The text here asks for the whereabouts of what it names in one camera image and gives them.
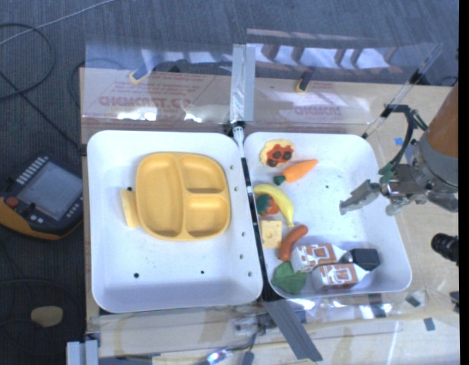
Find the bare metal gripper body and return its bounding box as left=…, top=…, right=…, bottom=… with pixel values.
left=380, top=163, right=429, bottom=205

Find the white plastic tray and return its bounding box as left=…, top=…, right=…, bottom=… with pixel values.
left=242, top=131, right=413, bottom=300
left=86, top=129, right=265, bottom=314

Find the black box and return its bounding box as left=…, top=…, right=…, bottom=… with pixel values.
left=347, top=247, right=382, bottom=272

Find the orange carrot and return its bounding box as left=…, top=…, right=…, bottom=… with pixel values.
left=272, top=158, right=319, bottom=187

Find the brown and white carton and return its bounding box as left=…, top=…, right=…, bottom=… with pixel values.
left=311, top=262, right=370, bottom=293
left=290, top=243, right=347, bottom=274

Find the yellow banana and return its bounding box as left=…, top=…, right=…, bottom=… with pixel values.
left=253, top=182, right=296, bottom=229

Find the orange-brown sausage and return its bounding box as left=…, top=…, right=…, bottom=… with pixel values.
left=277, top=224, right=309, bottom=262

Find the toy pizza slice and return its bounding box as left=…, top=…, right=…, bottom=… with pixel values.
left=259, top=138, right=296, bottom=168

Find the orange fruit with green top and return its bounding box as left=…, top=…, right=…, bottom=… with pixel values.
left=255, top=193, right=280, bottom=217

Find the yellow cheese block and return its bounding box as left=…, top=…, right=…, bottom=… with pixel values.
left=259, top=219, right=284, bottom=249

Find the green leaf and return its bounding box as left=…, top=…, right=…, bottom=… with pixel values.
left=271, top=261, right=309, bottom=296

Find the yellow divided plate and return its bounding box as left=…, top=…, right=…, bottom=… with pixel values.
left=135, top=151, right=233, bottom=242

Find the pale yellow flat slice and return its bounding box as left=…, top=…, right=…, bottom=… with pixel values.
left=119, top=188, right=141, bottom=230

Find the brown cardboard board red print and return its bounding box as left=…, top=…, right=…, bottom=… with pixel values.
left=78, top=66, right=454, bottom=359

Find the black cylinder on white bracket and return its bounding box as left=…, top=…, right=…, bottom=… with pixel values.
left=430, top=232, right=460, bottom=266

